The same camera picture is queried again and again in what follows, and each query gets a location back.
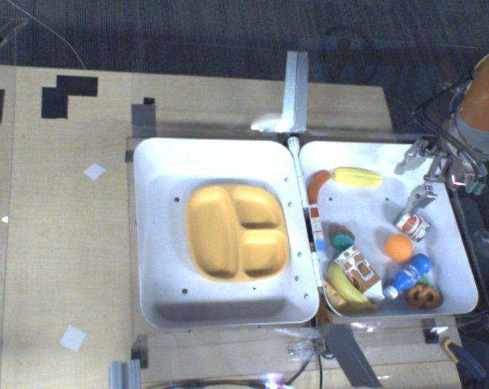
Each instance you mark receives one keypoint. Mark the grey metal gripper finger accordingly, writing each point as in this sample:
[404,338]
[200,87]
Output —
[408,158]
[420,199]

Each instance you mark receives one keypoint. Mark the brown pretzel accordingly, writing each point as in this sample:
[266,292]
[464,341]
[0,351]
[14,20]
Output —
[422,297]

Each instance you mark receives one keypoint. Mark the yellow banana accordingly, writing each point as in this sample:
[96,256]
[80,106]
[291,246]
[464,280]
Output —
[343,288]

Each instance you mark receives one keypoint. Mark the yellow corn cob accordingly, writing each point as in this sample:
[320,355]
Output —
[357,177]

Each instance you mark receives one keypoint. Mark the teal and orange toy vegetable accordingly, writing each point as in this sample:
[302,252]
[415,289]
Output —
[341,239]

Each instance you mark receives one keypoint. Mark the blue plastic bottle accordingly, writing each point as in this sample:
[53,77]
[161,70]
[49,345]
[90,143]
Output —
[410,274]

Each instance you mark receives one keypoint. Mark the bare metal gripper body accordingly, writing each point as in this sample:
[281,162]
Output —
[451,164]

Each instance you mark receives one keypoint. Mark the orange ball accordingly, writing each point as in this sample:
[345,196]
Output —
[398,248]

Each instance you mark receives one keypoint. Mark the white plastic tray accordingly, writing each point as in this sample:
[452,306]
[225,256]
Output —
[370,213]
[163,233]

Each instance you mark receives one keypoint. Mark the orange divided plate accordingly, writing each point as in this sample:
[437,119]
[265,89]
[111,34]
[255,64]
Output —
[212,233]

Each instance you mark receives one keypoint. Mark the brown and white carton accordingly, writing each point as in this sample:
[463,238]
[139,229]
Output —
[360,272]

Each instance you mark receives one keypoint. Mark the thin black and white rod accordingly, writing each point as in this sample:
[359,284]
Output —
[300,185]

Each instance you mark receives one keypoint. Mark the white red blue packet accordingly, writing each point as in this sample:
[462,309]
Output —
[317,227]

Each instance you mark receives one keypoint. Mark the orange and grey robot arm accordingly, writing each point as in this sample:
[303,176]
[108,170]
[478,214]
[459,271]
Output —
[481,99]

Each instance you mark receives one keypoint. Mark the orange sausage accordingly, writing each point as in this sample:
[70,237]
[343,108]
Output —
[316,185]

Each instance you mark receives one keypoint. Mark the white and orange can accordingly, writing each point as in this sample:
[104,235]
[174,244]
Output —
[413,227]

